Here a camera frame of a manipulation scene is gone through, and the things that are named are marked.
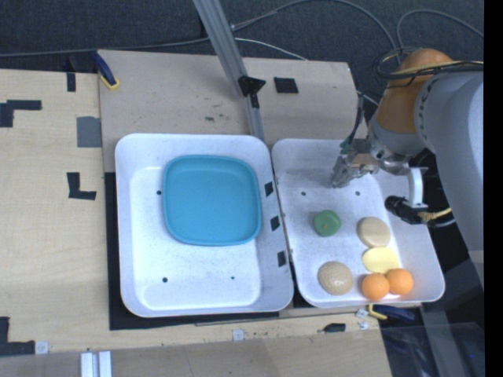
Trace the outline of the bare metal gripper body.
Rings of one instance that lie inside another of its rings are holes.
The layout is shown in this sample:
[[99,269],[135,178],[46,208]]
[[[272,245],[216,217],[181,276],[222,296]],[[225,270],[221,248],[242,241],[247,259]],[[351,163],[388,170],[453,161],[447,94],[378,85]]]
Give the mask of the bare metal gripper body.
[[402,176],[409,173],[409,157],[391,151],[378,140],[372,138],[349,138],[340,144],[340,156],[346,165],[365,165],[366,174],[375,174],[379,170]]

